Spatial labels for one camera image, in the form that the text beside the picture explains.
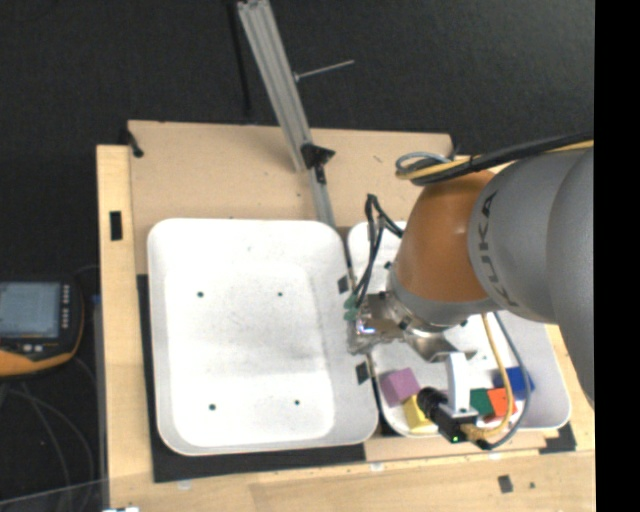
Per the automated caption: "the black cylinder on white bracket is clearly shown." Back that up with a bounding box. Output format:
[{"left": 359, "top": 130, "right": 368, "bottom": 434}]
[{"left": 416, "top": 351, "right": 480, "bottom": 445}]

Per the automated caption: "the orange cube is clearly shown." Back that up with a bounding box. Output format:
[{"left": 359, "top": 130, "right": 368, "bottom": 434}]
[{"left": 486, "top": 386, "right": 518, "bottom": 420}]

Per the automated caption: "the blue cube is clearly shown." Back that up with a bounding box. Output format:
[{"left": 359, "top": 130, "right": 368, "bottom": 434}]
[{"left": 491, "top": 366, "right": 536, "bottom": 402}]

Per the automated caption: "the purple cube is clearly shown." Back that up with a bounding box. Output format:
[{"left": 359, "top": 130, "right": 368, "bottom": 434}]
[{"left": 380, "top": 367, "right": 422, "bottom": 406}]

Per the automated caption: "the yellow cube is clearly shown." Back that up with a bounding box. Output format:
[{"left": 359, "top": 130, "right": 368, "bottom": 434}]
[{"left": 401, "top": 395, "right": 440, "bottom": 435}]

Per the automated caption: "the green cube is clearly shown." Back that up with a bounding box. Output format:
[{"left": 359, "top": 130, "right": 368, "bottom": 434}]
[{"left": 469, "top": 388, "right": 494, "bottom": 417}]

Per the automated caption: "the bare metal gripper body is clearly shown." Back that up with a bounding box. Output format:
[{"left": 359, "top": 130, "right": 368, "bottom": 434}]
[{"left": 347, "top": 291, "right": 477, "bottom": 363}]

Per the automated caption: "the pale wood board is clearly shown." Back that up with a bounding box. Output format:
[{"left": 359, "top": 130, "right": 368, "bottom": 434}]
[{"left": 126, "top": 119, "right": 562, "bottom": 464}]

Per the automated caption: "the white plastic tray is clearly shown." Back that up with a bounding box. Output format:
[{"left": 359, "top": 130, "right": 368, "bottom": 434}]
[
  {"left": 345, "top": 220, "right": 573, "bottom": 440},
  {"left": 145, "top": 217, "right": 380, "bottom": 458}
]

